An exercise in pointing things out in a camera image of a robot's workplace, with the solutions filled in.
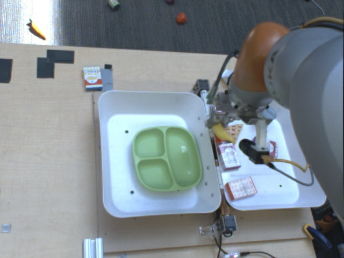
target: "small white tray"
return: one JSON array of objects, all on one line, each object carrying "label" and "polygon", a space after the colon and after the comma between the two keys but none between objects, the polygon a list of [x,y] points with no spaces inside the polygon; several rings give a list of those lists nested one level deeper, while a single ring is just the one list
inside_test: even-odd
[{"label": "small white tray", "polygon": [[[99,99],[103,203],[109,214],[138,217],[210,213],[221,202],[202,100],[190,93],[108,91]],[[137,132],[154,126],[181,126],[195,137],[203,177],[195,187],[157,192],[141,185],[132,155]]]},{"label": "small white tray", "polygon": [[[267,141],[278,143],[278,158],[291,160],[302,166],[306,165],[305,157],[296,139],[289,110],[281,107],[276,102],[270,105],[276,111],[277,117],[268,125]],[[234,121],[230,125],[243,124]],[[239,142],[242,139],[253,140],[256,136],[254,125],[243,125],[235,149],[239,157],[241,167],[222,173],[224,185],[229,181],[251,177],[257,189],[257,194],[238,200],[231,200],[226,192],[226,199],[230,205],[238,210],[262,210],[262,209],[286,209],[294,207],[321,206],[326,195],[319,182],[314,177],[314,184],[310,187],[300,185],[281,173],[270,169],[264,164],[254,164],[240,150]],[[303,181],[311,182],[310,171],[302,172],[295,166],[286,163],[274,163],[277,168],[290,176]]]}]

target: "orange ball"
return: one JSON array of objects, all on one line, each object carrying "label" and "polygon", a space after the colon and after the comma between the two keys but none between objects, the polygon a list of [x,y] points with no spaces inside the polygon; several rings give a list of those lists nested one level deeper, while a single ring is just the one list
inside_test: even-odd
[{"label": "orange ball", "polygon": [[180,12],[177,15],[176,21],[177,21],[178,24],[184,24],[187,20],[188,20],[187,16],[185,15],[184,12]]}]

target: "black square tape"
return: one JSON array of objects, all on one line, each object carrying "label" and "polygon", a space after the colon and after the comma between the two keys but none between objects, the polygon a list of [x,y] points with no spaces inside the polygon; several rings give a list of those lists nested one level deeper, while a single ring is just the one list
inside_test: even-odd
[{"label": "black square tape", "polygon": [[74,63],[74,51],[47,50],[49,63]]},{"label": "black square tape", "polygon": [[37,78],[54,78],[54,63],[47,58],[37,58]]},{"label": "black square tape", "polygon": [[0,83],[10,83],[12,63],[12,59],[0,59]]}]

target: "wire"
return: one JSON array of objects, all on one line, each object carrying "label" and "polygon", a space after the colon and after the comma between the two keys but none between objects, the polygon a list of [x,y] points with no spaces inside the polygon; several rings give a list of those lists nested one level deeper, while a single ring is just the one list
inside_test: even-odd
[{"label": "wire", "polygon": [[224,70],[225,70],[225,68],[226,68],[226,66],[227,66],[227,64],[228,64],[228,62],[230,61],[230,59],[231,59],[232,57],[234,57],[234,56],[235,56],[235,53],[229,54],[229,55],[226,57],[224,63],[222,64],[222,67],[221,67],[221,69],[220,69],[220,72],[219,72],[219,74],[218,74],[218,76],[217,76],[217,78],[216,78],[216,80],[215,80],[215,82],[214,82],[214,84],[213,84],[211,90],[209,91],[209,93],[208,93],[208,95],[207,95],[207,97],[206,97],[206,98],[208,99],[208,100],[207,100],[207,104],[212,104],[213,99],[215,98],[217,89],[218,89],[218,87],[219,87],[219,83],[220,83],[221,78],[222,78],[222,73],[224,72]]},{"label": "wire", "polygon": [[271,169],[277,171],[277,172],[280,172],[282,175],[286,176],[287,178],[289,178],[289,179],[291,179],[291,180],[293,180],[293,181],[295,181],[295,182],[297,182],[297,183],[299,183],[299,184],[301,184],[301,185],[305,185],[306,187],[310,187],[310,186],[313,185],[313,183],[314,183],[314,175],[313,175],[313,172],[312,172],[311,169],[310,169],[310,173],[311,173],[312,181],[311,181],[310,183],[304,183],[304,182],[299,181],[299,180],[295,179],[294,177],[288,175],[287,173],[283,172],[282,170],[276,168],[276,167],[274,166],[274,164],[271,163],[271,162],[268,163],[267,166],[270,167]]},{"label": "wire", "polygon": [[234,74],[234,71],[232,71],[232,73],[228,76],[226,85],[229,85],[229,84],[230,84],[230,80],[231,80],[231,77],[232,77],[233,74]]},{"label": "wire", "polygon": [[311,1],[313,2],[313,4],[314,4],[315,6],[317,6],[317,7],[321,10],[322,16],[325,17],[325,12],[324,12],[324,10],[321,8],[321,6],[319,6],[314,0],[311,0]]},{"label": "wire", "polygon": [[218,244],[219,252],[217,253],[217,258],[220,257],[221,251],[224,252],[223,249],[221,248],[221,245],[222,245],[222,234],[220,234],[220,244]]},{"label": "wire", "polygon": [[[324,10],[322,9],[322,7],[319,6],[314,0],[311,0],[311,1],[312,1],[312,3],[313,3],[315,6],[317,6],[317,7],[321,10],[322,16],[325,17],[325,12],[324,12]],[[302,26],[295,26],[295,27],[289,28],[289,30],[292,31],[292,30],[295,30],[296,28],[300,28],[300,27],[302,27]]]},{"label": "wire", "polygon": [[294,161],[289,161],[289,160],[284,160],[284,159],[275,159],[274,157],[271,157],[269,155],[262,155],[261,156],[263,159],[263,162],[265,164],[269,163],[269,162],[285,162],[285,163],[289,163],[292,164],[296,167],[298,167],[299,169],[301,169],[303,172],[306,172],[308,167],[310,166],[308,163],[306,164],[305,168],[303,168],[301,165],[299,165],[297,162]]},{"label": "wire", "polygon": [[276,257],[272,256],[270,253],[267,253],[267,252],[240,252],[240,256],[246,256],[246,255],[254,254],[254,253],[261,253],[261,254],[268,255],[271,258],[276,258]]},{"label": "wire", "polygon": [[306,22],[304,25],[302,25],[302,28],[314,27],[314,26],[319,26],[319,25],[321,26],[337,25],[343,30],[344,21],[342,19],[338,19],[334,17],[318,17]]},{"label": "wire", "polygon": [[232,231],[224,232],[222,233],[222,235],[226,238],[230,238],[233,236],[233,232]]},{"label": "wire", "polygon": [[215,243],[218,246],[218,248],[224,253],[224,254],[228,254],[225,250],[222,249],[222,239],[221,239],[221,245],[217,242],[216,237],[215,239]]}]

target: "green plate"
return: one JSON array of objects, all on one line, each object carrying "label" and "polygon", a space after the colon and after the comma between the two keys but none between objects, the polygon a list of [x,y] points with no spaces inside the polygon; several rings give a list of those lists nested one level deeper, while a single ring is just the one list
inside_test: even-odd
[{"label": "green plate", "polygon": [[135,169],[140,182],[156,191],[194,187],[202,178],[202,163],[192,134],[178,126],[139,131],[133,140]]}]

